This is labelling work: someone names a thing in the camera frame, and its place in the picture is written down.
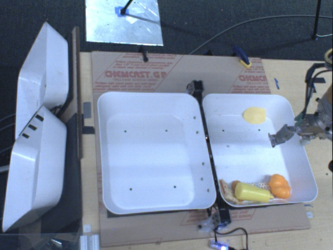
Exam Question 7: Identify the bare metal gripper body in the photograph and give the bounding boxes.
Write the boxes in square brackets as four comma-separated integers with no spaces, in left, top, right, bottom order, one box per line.
[294,115,326,142]

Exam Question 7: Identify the white plastic tray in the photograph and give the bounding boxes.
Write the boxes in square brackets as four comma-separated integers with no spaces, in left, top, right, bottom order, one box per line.
[97,91,217,215]
[202,93,318,208]

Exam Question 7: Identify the yellow round biscuit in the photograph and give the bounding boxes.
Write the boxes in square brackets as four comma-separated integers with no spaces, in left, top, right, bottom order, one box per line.
[242,106,267,126]

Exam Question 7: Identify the orange toy pumpkin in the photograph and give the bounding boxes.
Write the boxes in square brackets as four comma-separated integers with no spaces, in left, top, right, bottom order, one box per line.
[268,173,291,200]

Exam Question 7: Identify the white foam net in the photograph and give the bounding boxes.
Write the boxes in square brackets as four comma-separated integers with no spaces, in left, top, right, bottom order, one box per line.
[250,181,271,190]

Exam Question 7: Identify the yellow squeeze bottle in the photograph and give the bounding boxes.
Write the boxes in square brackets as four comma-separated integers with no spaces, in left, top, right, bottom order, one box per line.
[234,182,275,203]

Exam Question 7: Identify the thin black rod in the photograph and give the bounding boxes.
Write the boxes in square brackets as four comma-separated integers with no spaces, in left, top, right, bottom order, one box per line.
[195,92,223,211]

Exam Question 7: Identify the toy pizza slice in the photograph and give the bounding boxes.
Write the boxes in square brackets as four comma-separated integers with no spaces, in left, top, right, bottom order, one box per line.
[220,179,242,205]

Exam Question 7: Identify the brown cardboard board red print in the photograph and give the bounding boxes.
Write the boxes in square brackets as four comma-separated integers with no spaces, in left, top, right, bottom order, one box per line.
[91,51,312,247]

